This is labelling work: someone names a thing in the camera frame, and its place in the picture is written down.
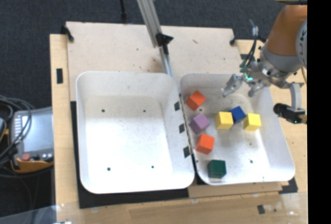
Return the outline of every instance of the green cube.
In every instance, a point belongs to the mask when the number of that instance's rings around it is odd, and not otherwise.
[[[222,178],[227,173],[224,160],[211,160],[208,163],[208,177]]]

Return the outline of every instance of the white tray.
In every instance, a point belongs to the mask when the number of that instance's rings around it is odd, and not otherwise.
[[[194,180],[175,81],[164,73],[88,71],[77,78],[80,178],[92,193],[188,187]]]
[[[199,177],[209,185],[283,182],[295,173],[294,163],[285,140],[281,124],[273,112],[274,103],[268,88],[263,88],[254,97],[248,97],[249,86],[245,83],[235,93],[223,98],[231,74],[188,74],[180,81],[184,102],[195,90],[206,101],[195,111],[187,105],[184,112],[187,123],[198,114],[205,114],[210,125],[204,133],[215,137],[214,149],[209,154],[195,150],[199,135],[189,127],[188,132],[195,156]],[[214,117],[219,111],[229,111],[241,106],[245,113],[261,116],[262,127],[256,131],[243,130],[243,122],[229,130],[217,130]],[[225,160],[227,174],[221,178],[209,178],[207,164],[212,159]]]

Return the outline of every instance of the tray with colored blocks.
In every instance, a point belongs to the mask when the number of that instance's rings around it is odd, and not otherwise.
[[[180,81],[184,116],[201,180],[209,185],[283,182],[294,163],[268,88],[243,84],[223,97],[231,74],[188,74]]]

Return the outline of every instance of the cube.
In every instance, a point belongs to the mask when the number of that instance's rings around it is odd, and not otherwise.
[[[215,138],[207,134],[201,134],[195,150],[204,154],[209,154],[214,148]]]
[[[190,97],[188,97],[185,104],[195,111],[205,100],[206,98],[199,91],[195,91]]]
[[[246,117],[246,114],[243,112],[240,106],[232,108],[230,112],[232,113],[234,125],[240,123]]]
[[[204,114],[199,114],[192,119],[189,126],[194,133],[199,134],[210,125],[208,118]]]
[[[244,119],[244,130],[255,131],[261,127],[261,117],[259,114],[248,113]]]
[[[215,116],[216,129],[230,129],[233,126],[231,112],[218,112]]]
[[[224,160],[211,160],[208,165],[208,177],[221,179],[227,173]]]

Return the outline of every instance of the black bracket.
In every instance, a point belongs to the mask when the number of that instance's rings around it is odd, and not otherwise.
[[[70,41],[73,41],[74,40],[74,37],[71,35],[70,30],[65,25],[62,25],[62,27],[61,27],[61,34],[62,35],[68,35],[68,39]]]
[[[172,36],[167,36],[162,33],[156,35],[157,44],[159,47],[163,47],[163,51],[166,55],[169,55],[168,44],[174,39]]]

